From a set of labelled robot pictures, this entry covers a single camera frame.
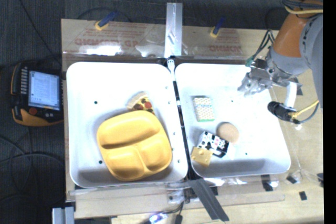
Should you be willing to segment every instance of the yellow cheese block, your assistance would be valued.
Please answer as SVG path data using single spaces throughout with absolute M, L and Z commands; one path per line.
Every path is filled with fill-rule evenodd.
M 155 115 L 137 110 L 104 121 L 97 142 L 110 173 L 135 181 L 167 168 L 172 160 L 168 136 Z
M 193 147 L 191 152 L 191 159 L 198 162 L 204 167 L 208 167 L 210 164 L 211 156 L 213 152 L 205 148 Z

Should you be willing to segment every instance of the round cookie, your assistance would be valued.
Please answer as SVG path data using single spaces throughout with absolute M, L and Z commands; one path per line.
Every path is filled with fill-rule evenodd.
M 236 126 L 229 122 L 221 123 L 217 128 L 217 136 L 232 144 L 236 144 L 239 139 L 239 131 Z

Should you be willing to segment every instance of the metal bracket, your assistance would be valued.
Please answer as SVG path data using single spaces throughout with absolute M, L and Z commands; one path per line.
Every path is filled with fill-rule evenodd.
M 164 57 L 182 53 L 182 3 L 167 3 Z
M 75 224 L 74 208 L 72 206 L 66 208 L 53 208 L 52 224 Z

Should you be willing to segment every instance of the small box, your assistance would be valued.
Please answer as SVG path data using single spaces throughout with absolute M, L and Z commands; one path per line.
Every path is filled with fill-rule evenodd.
M 210 97 L 195 96 L 193 97 L 193 104 L 198 122 L 215 120 L 215 115 Z

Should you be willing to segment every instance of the white tray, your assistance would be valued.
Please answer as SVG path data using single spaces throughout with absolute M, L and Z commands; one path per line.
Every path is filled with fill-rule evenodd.
M 203 131 L 216 134 L 221 122 L 234 124 L 240 133 L 236 145 L 229 144 L 223 158 L 211 157 L 205 168 L 192 161 L 193 169 L 204 178 L 224 178 L 263 174 L 281 174 L 290 167 L 290 155 L 278 119 L 267 110 L 269 91 L 244 97 L 237 92 L 249 68 L 242 65 L 183 63 L 175 76 L 191 153 Z M 197 122 L 192 96 L 212 99 L 213 122 Z
M 173 149 L 168 168 L 137 182 L 114 178 L 97 146 L 96 133 L 106 119 L 128 112 L 133 95 L 145 91 Z M 175 93 L 168 69 L 148 63 L 78 62 L 67 71 L 70 176 L 80 187 L 148 182 L 177 182 L 188 169 Z

